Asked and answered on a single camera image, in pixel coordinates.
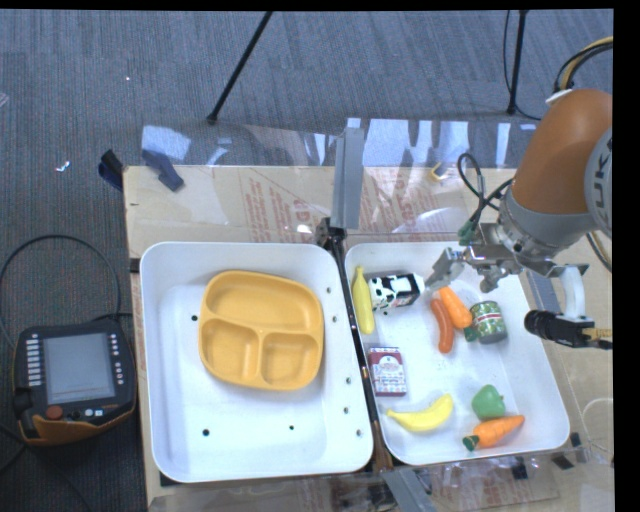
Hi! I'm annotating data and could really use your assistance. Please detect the cow print milk carton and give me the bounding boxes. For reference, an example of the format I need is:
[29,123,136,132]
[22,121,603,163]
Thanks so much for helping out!
[367,271,427,314]

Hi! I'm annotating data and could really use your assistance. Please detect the yellow banana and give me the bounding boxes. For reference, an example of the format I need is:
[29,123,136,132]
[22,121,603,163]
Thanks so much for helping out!
[351,266,376,336]
[385,392,455,434]

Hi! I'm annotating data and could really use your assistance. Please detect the orange divided plate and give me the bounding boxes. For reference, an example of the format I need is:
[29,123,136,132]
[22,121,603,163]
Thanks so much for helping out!
[197,269,326,393]

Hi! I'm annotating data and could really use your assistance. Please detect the brown cardboard board red print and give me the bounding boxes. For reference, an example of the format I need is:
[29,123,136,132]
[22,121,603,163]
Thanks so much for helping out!
[122,164,614,512]

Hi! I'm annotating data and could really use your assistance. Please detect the green labelled can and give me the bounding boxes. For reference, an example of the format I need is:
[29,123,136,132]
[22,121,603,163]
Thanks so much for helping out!
[469,300,509,346]

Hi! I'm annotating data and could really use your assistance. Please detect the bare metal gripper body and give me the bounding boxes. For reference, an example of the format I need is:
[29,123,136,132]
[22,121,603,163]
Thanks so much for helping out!
[461,222,557,281]

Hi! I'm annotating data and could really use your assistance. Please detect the orange carrot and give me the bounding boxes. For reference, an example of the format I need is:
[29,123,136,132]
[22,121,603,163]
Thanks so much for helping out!
[461,413,527,453]
[438,286,480,343]

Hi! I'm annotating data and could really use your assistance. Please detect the green bell pepper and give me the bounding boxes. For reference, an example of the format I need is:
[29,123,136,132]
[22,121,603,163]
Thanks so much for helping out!
[470,383,507,422]

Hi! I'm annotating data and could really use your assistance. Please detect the orange sausage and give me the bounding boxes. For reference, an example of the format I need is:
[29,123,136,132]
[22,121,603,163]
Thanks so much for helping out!
[430,298,456,355]

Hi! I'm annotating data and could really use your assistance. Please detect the red and white packet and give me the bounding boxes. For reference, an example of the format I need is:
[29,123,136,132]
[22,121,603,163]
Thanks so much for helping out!
[366,345,409,398]

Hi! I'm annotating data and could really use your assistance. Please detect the black cylinder on white bracket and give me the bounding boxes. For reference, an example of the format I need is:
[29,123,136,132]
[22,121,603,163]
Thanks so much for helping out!
[523,264,600,350]

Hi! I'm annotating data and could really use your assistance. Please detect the white plastic tray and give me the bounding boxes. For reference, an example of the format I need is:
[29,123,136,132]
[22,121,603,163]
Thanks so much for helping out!
[138,241,375,484]
[343,241,572,467]

